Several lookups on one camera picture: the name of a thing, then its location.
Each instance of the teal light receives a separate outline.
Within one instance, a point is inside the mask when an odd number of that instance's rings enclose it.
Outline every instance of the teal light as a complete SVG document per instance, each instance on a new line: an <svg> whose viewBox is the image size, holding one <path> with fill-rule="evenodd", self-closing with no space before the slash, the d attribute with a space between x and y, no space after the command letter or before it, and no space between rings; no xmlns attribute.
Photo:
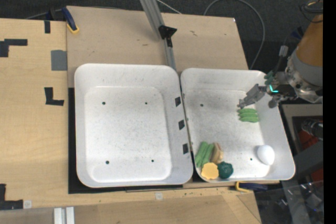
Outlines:
<svg viewBox="0 0 336 224"><path fill-rule="evenodd" d="M272 85L270 85L269 88L271 89L271 92L279 92L279 91L274 91L272 88Z"/></svg>

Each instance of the gray tape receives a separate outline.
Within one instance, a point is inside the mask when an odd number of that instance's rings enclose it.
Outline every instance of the gray tape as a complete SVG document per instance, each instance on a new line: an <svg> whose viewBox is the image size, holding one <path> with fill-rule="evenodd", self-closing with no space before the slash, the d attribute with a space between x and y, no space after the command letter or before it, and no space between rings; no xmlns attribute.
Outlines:
<svg viewBox="0 0 336 224"><path fill-rule="evenodd" d="M63 50L51 51L51 70L66 71L68 70L67 52Z"/></svg>

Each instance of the wooden table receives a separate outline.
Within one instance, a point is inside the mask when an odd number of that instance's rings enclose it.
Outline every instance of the wooden table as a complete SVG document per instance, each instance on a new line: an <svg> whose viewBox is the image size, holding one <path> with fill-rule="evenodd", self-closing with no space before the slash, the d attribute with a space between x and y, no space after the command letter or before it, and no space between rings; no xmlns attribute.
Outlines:
<svg viewBox="0 0 336 224"><path fill-rule="evenodd" d="M165 64L164 50L144 12L68 8L80 28L77 35L67 30L65 22L51 21L46 33L42 20L0 19L0 41L28 40L27 46L9 46L8 57L0 58L0 183L7 184L6 200L31 200L33 208L118 207L121 202L136 208L136 201L154 206L159 191L165 202L176 200L167 205L172 210L208 197L203 203L220 199L238 223L259 223L255 200L248 209L237 196L240 192L227 187L232 183L190 181L183 189L68 194L67 101L76 67L85 62ZM180 14L163 14L163 18L166 25L178 29L173 46L179 73L188 67L247 69L232 18ZM67 51L68 71L51 69L55 50ZM45 87L52 87L54 99L64 100L64 105L46 105Z"/></svg>

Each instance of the white round object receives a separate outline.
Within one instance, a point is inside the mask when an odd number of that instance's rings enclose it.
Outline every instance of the white round object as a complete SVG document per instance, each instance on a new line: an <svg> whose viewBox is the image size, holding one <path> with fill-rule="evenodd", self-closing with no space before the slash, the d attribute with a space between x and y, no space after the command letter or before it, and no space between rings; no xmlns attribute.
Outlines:
<svg viewBox="0 0 336 224"><path fill-rule="evenodd" d="M257 155L259 159L266 165L272 165L275 160L275 152L269 145L262 145L258 147Z"/></svg>

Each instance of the white tray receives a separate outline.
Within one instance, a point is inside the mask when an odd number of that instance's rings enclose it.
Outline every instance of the white tray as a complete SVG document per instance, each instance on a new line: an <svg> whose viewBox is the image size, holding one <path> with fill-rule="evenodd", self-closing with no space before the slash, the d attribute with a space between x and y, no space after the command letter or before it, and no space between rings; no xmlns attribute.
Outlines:
<svg viewBox="0 0 336 224"><path fill-rule="evenodd" d="M234 168L228 179L203 178L205 181L286 180L293 177L295 165L279 109L268 107L271 97L265 95L256 104L248 106L257 110L258 123L241 122L237 113L239 99L243 99L256 83L264 85L264 75L254 70L201 68L182 72L183 101L194 154L202 141L218 142L224 150L223 160ZM257 157L258 146L264 144L275 151L273 165L265 165ZM201 176L201 169L196 170Z"/></svg>
<svg viewBox="0 0 336 224"><path fill-rule="evenodd" d="M180 82L168 66L75 72L77 174L89 187L175 185L193 164Z"/></svg>

